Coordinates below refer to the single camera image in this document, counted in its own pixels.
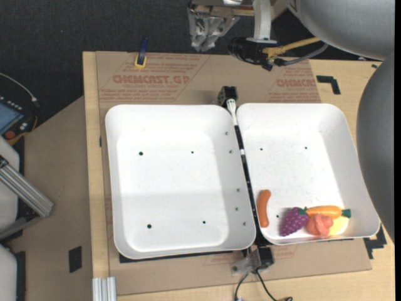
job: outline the orange hot dog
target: orange hot dog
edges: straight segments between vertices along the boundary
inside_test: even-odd
[[[256,210],[258,211],[259,224],[262,228],[269,226],[268,212],[266,210],[271,192],[265,189],[261,192],[258,198],[258,203],[256,204]]]

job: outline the orange carrot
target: orange carrot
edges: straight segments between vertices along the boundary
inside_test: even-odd
[[[268,219],[268,212],[267,212],[267,205],[269,198],[271,196],[271,191],[265,189],[261,192],[258,198],[258,203],[256,205],[256,210],[258,211],[259,217],[259,224],[261,228],[266,228],[269,226],[269,219]]]
[[[341,209],[338,206],[334,205],[315,206],[314,208],[306,208],[306,214],[308,214],[309,217],[318,213],[323,214],[325,216],[330,216],[332,219],[337,219],[340,216],[345,216],[346,218],[351,217],[351,210]]]

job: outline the white tray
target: white tray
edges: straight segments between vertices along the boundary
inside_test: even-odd
[[[261,228],[268,241],[283,245],[321,240],[305,227],[280,235],[286,213],[296,206],[351,209],[349,221],[326,240],[368,237],[378,231],[380,220],[340,109],[324,103],[250,103],[238,108],[237,120],[255,200],[263,189],[272,193],[267,206],[270,224]]]
[[[256,229],[234,127],[215,105],[117,105],[106,116],[113,230],[141,259],[241,250]]]
[[[277,245],[321,240],[279,235],[292,207],[337,205],[349,221],[327,240],[380,226],[343,113],[328,104],[245,104],[237,120],[255,202],[263,189]],[[117,105],[106,115],[114,240],[131,259],[241,250],[256,235],[241,155],[216,105]]]

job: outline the wooden table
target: wooden table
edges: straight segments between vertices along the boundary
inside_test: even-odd
[[[314,75],[334,76],[337,79],[341,95],[334,95],[330,84],[319,83],[321,101],[332,103],[344,112],[355,140],[358,103],[365,85],[375,71],[372,63],[331,60],[311,60],[310,63]],[[110,275],[110,269],[103,199],[102,154],[99,147],[100,124],[94,52],[83,53],[83,69],[93,277],[105,278]],[[394,244],[387,232],[385,234],[388,244],[384,249],[373,252],[371,271],[273,280],[267,282],[268,288],[276,298],[291,295],[294,300],[395,300]],[[127,295],[119,297],[118,300],[228,301],[233,299],[234,289],[233,285],[225,285]],[[249,301],[268,299],[260,283],[245,283],[241,286],[240,295]]]

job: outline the yellow cable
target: yellow cable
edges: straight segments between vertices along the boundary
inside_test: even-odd
[[[274,48],[264,48],[262,50],[262,52],[268,55],[268,59],[274,59],[274,58],[277,58],[278,55],[282,55],[283,53],[286,53],[290,49],[310,45],[311,43],[316,43],[318,41],[320,41],[319,38],[313,37],[313,38],[309,38],[309,39],[299,40],[299,41],[290,43],[285,46],[274,47]]]

